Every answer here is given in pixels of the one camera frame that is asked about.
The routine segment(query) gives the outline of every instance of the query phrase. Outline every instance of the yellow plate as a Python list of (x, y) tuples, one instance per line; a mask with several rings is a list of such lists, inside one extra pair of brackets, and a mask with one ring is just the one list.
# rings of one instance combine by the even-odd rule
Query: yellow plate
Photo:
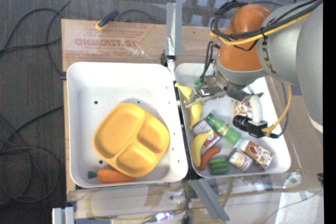
[(132, 103), (117, 105), (93, 135), (97, 154), (115, 169), (132, 177), (150, 173), (169, 142), (166, 126)]

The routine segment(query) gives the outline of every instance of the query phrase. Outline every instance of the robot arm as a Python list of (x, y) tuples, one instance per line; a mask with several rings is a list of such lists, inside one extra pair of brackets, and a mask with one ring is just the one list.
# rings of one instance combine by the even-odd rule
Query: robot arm
[[(232, 8), (238, 11), (222, 33), (217, 27), (219, 20)], [(186, 107), (225, 95), (240, 102), (247, 101), (255, 95), (243, 89), (257, 78), (270, 75), (301, 87), (312, 124), (322, 141), (323, 0), (296, 3), (274, 12), (257, 4), (233, 1), (217, 12), (211, 30), (222, 44), (209, 43), (204, 72), (190, 99), (185, 101)], [(213, 73), (206, 76), (212, 58), (212, 53), (208, 54), (214, 47), (219, 48), (218, 57), (214, 59)], [(239, 121), (243, 126), (243, 120), (234, 119), (234, 124)], [(261, 131), (265, 128), (264, 121), (250, 119), (246, 122), (244, 126), (251, 128), (249, 134), (269, 135)]]

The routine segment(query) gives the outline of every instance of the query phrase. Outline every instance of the orange carrot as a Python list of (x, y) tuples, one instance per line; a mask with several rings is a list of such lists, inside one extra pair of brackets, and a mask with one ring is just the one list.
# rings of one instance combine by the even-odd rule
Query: orange carrot
[(134, 177), (112, 169), (100, 169), (98, 172), (89, 171), (88, 178), (97, 178), (102, 183), (121, 183), (134, 181)]
[(213, 146), (213, 147), (209, 148), (206, 152), (204, 152), (204, 154), (201, 157), (201, 164), (198, 167), (198, 169), (201, 170), (201, 171), (205, 170), (206, 165), (210, 161), (211, 157), (216, 155), (220, 151), (221, 151), (221, 149), (220, 149), (219, 146)]

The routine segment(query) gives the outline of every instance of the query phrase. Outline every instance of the yellow banana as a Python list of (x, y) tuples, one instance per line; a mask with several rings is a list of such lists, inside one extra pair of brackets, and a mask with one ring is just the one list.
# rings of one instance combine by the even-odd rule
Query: yellow banana
[[(178, 83), (175, 83), (175, 87), (177, 87), (182, 92), (182, 95), (186, 100), (190, 98), (190, 93), (193, 91), (192, 88), (188, 86), (179, 85)], [(190, 110), (190, 125), (188, 128), (189, 130), (191, 130), (193, 126), (200, 120), (202, 113), (202, 104), (201, 103), (193, 104), (189, 108), (189, 110)]]
[(213, 133), (214, 131), (210, 130), (207, 133), (198, 134), (192, 141), (190, 146), (190, 154), (191, 154), (191, 160), (195, 167), (199, 167), (201, 165), (201, 148), (206, 139), (209, 137), (209, 135)]

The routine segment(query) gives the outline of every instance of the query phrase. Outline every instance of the dark floor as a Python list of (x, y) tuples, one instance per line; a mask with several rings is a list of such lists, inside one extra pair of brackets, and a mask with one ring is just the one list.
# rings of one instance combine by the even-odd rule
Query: dark floor
[[(139, 7), (176, 0), (71, 0), (64, 7), (68, 1), (0, 0), (0, 223), (43, 223), (45, 213), (50, 223), (50, 209), (66, 202), (61, 42), (3, 49), (45, 44), (60, 37), (60, 16), (48, 29), (57, 15), (53, 10), (65, 18), (93, 20), (106, 15), (113, 3), (126, 9), (134, 2)], [(35, 9), (42, 10), (30, 14)], [(146, 16), (129, 17), (150, 22)], [(165, 23), (159, 16), (156, 19)], [(189, 18), (184, 23), (193, 21)]]

